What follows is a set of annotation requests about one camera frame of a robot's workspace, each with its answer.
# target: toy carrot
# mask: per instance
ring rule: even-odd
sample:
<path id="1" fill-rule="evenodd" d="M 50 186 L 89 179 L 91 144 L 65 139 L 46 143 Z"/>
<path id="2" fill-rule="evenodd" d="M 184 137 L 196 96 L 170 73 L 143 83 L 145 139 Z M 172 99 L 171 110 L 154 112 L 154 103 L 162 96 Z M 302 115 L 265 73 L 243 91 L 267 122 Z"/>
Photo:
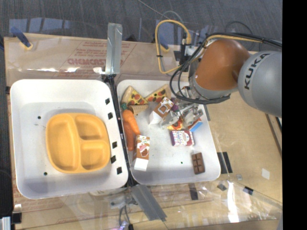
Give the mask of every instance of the toy carrot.
<path id="1" fill-rule="evenodd" d="M 133 133 L 131 126 L 128 122 L 124 121 L 123 126 L 124 126 L 124 132 L 125 132 L 125 135 L 126 135 L 126 143 L 127 143 L 128 151 L 133 151 L 133 149 L 134 149 L 134 133 Z"/>
<path id="2" fill-rule="evenodd" d="M 136 119 L 134 117 L 134 114 L 131 110 L 129 109 L 125 109 L 123 111 L 123 119 L 124 121 L 128 122 L 131 126 L 131 129 L 133 131 L 133 133 L 135 135 L 140 135 L 140 130 L 139 130 L 139 126 L 138 126 L 138 123 L 136 122 Z"/>

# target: brown and white carton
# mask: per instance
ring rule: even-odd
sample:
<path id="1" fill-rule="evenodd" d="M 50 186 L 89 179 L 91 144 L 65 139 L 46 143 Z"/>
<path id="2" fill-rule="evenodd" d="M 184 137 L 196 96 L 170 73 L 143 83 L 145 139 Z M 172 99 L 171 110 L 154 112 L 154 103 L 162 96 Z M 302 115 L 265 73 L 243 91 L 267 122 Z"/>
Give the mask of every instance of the brown and white carton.
<path id="1" fill-rule="evenodd" d="M 150 138 L 137 135 L 135 139 L 135 149 L 133 151 L 133 168 L 139 171 L 146 171 L 149 161 Z"/>
<path id="2" fill-rule="evenodd" d="M 155 109 L 149 115 L 149 124 L 158 124 L 171 110 L 174 103 L 164 97 L 162 101 L 155 107 Z"/>

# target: yellow plate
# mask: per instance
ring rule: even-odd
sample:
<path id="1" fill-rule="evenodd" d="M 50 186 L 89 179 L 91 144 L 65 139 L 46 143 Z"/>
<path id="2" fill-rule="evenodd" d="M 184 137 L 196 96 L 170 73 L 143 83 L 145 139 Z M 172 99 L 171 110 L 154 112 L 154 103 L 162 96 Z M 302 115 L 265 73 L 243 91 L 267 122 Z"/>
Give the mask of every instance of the yellow plate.
<path id="1" fill-rule="evenodd" d="M 100 170 L 110 160 L 107 129 L 95 115 L 54 115 L 47 123 L 46 142 L 52 166 L 63 173 Z"/>

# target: clear plastic sheet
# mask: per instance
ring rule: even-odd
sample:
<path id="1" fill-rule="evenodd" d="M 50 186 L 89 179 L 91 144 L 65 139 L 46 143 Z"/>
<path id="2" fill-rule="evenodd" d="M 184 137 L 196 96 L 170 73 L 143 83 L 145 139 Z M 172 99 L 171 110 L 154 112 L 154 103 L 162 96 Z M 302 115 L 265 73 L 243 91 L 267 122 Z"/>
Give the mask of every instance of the clear plastic sheet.
<path id="1" fill-rule="evenodd" d="M 42 21 L 44 26 L 38 27 L 36 23 Z M 14 26 L 20 24 L 19 28 L 23 30 L 22 21 L 12 20 L 11 23 Z M 99 62 L 106 59 L 106 34 L 101 33 L 101 39 L 56 34 L 69 35 L 70 29 L 76 31 L 78 28 L 86 29 L 89 35 L 89 28 L 99 31 L 107 25 L 83 24 L 80 27 L 77 22 L 48 18 L 32 19 L 30 25 L 26 36 L 34 44 L 33 51 L 20 47 L 16 38 L 5 38 L 8 86 L 24 78 L 101 79 L 93 67 L 104 66 Z M 169 76 L 159 72 L 155 45 L 150 43 L 151 33 L 144 30 L 155 25 L 154 20 L 142 20 L 134 35 L 138 35 L 137 39 L 143 43 L 122 42 L 121 68 L 116 84 L 126 79 L 169 80 Z M 193 28 L 194 35 L 198 36 L 218 29 L 210 26 L 200 28 L 198 25 L 189 28 Z M 172 36 L 165 34 L 169 36 L 171 51 L 164 53 L 164 60 L 165 67 L 172 68 L 177 64 L 174 51 L 179 49 L 180 37 L 177 28 L 169 25 L 167 30 L 172 32 Z M 124 29 L 123 39 L 128 37 Z M 199 39 L 194 37 L 193 43 L 197 44 Z M 79 53 L 83 49 L 89 49 L 86 55 Z M 23 212 L 22 223 L 17 224 L 16 229 L 119 230 L 127 229 L 130 222 L 134 229 L 170 230 L 263 220 L 276 220 L 278 223 L 283 211 L 282 159 L 266 115 L 248 107 L 238 93 L 232 94 L 231 99 L 224 103 L 207 108 L 222 173 L 217 180 L 210 182 L 148 186 L 166 213 L 166 221 L 149 221 L 133 199 L 129 187 L 31 200 L 18 192 L 13 173 L 14 204 L 20 204 Z"/>

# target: blue clamp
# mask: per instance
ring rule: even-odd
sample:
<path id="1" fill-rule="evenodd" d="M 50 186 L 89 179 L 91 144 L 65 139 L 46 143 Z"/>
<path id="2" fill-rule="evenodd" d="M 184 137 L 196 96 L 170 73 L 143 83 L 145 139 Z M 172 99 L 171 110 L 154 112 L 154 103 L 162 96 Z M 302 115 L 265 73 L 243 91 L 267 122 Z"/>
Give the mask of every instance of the blue clamp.
<path id="1" fill-rule="evenodd" d="M 33 47 L 33 44 L 29 42 L 29 40 L 26 38 L 26 36 L 15 26 L 11 27 L 11 33 L 13 33 L 14 36 L 18 37 L 21 45 L 25 46 L 26 49 L 31 49 Z"/>

